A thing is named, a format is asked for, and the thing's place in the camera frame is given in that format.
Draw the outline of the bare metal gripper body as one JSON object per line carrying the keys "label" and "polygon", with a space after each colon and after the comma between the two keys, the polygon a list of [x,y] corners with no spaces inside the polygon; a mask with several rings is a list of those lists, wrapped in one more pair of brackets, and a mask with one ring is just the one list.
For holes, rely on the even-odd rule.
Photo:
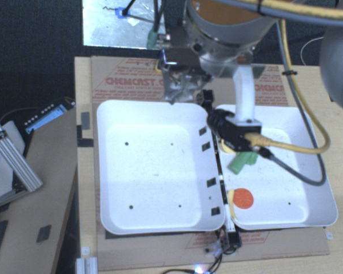
{"label": "bare metal gripper body", "polygon": [[255,43],[225,43],[206,37],[161,37],[160,68],[164,74],[226,76],[238,64],[252,61]]}

